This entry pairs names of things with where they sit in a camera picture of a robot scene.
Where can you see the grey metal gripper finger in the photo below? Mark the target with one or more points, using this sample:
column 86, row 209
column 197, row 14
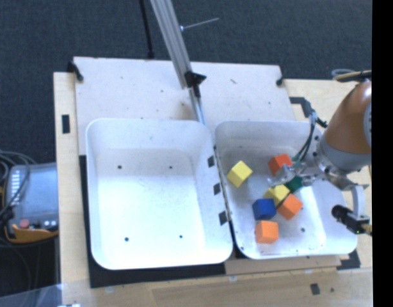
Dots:
column 274, row 181
column 285, row 171

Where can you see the blue cube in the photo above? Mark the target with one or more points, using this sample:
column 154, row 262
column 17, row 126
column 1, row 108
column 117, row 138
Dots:
column 263, row 209

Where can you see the pale flat board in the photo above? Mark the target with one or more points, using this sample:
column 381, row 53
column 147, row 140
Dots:
column 135, row 91

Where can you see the green cube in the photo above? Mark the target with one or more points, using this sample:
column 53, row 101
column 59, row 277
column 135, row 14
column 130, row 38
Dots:
column 295, row 184

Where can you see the black cylinder on white bracket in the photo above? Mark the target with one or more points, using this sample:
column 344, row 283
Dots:
column 343, row 215

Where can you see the yellow cube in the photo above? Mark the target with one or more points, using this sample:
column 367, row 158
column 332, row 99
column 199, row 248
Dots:
column 239, row 173
column 277, row 193

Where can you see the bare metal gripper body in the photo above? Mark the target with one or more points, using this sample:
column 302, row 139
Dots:
column 321, row 171

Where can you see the white plastic tray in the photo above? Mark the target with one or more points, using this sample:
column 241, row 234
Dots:
column 145, row 197
column 244, row 209

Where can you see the thin black and white rod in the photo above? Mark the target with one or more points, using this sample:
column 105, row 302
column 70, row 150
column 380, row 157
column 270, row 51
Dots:
column 225, row 200

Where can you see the orange cube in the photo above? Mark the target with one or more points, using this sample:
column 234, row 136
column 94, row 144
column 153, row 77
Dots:
column 278, row 162
column 267, row 231
column 290, row 206

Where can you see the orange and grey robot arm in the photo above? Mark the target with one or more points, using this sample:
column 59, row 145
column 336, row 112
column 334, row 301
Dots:
column 350, row 123

